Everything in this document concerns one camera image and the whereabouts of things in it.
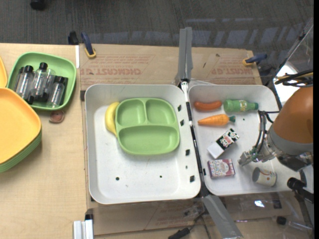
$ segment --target carrot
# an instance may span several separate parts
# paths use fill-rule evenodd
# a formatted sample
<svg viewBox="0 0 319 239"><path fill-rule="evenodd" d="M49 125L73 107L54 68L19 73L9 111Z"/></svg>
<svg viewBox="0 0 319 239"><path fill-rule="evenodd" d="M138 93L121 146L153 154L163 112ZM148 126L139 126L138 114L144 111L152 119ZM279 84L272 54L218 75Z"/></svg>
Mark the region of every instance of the carrot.
<svg viewBox="0 0 319 239"><path fill-rule="evenodd" d="M228 117L226 114L213 115L198 121L199 125L226 125L229 121L235 122L236 117Z"/></svg>
<svg viewBox="0 0 319 239"><path fill-rule="evenodd" d="M212 103L202 103L198 101L194 103L195 108L200 111L211 111L221 107L221 105L222 105L222 102L220 100L214 101Z"/></svg>

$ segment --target blue clamp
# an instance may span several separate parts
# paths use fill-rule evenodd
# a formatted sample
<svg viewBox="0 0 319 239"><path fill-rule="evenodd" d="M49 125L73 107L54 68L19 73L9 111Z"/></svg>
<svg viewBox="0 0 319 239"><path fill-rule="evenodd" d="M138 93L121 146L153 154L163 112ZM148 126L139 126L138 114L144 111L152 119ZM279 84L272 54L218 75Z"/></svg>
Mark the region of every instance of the blue clamp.
<svg viewBox="0 0 319 239"><path fill-rule="evenodd" d="M243 60L243 64L244 66L251 66L254 62L256 62L256 64L259 64L260 61L266 59L268 56L266 53L264 54L259 54L259 55L256 55L256 56L253 56L251 58L248 58L248 59L244 59Z"/></svg>
<svg viewBox="0 0 319 239"><path fill-rule="evenodd" d="M96 57L95 49L93 49L89 36L85 32L81 32L82 40L85 44L85 53L89 58Z"/></svg>

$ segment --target yellow banana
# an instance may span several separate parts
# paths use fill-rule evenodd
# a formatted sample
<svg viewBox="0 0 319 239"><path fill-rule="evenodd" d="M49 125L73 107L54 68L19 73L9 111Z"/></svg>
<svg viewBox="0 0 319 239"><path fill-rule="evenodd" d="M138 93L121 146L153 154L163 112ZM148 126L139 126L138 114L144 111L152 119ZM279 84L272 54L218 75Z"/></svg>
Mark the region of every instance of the yellow banana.
<svg viewBox="0 0 319 239"><path fill-rule="evenodd" d="M111 103L105 111L105 127L108 131L112 132L116 137L116 128L115 128L115 113L116 107L120 102Z"/></svg>

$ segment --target green divided plate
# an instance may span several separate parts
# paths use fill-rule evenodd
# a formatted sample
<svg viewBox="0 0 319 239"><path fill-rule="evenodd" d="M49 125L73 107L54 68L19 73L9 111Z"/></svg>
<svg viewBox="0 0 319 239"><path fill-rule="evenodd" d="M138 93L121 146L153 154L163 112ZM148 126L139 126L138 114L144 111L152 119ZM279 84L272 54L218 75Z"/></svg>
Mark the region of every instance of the green divided plate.
<svg viewBox="0 0 319 239"><path fill-rule="evenodd" d="M179 145L175 111L163 99L133 98L122 101L116 109L115 125L119 144L128 154L164 154Z"/></svg>
<svg viewBox="0 0 319 239"><path fill-rule="evenodd" d="M16 60L13 69L11 70L11 73L9 75L7 87L9 89L13 89L15 84L15 79L17 77L18 71L21 67L30 65L34 68L34 71L38 69L41 62L45 62L48 64L49 69L53 69L57 76L63 76L65 78L68 78L66 88L64 90L64 101L63 104L57 107L47 107L46 103L44 102L37 102L34 101L32 105L30 105L32 108L39 109L39 110L46 110L46 111L55 111L60 110L63 107L67 105L69 102L72 92L75 86L75 80L76 80L76 68L75 65L65 59L58 56L54 56L51 54L46 53L40 53L40 52L27 52L22 54L18 57Z"/></svg>

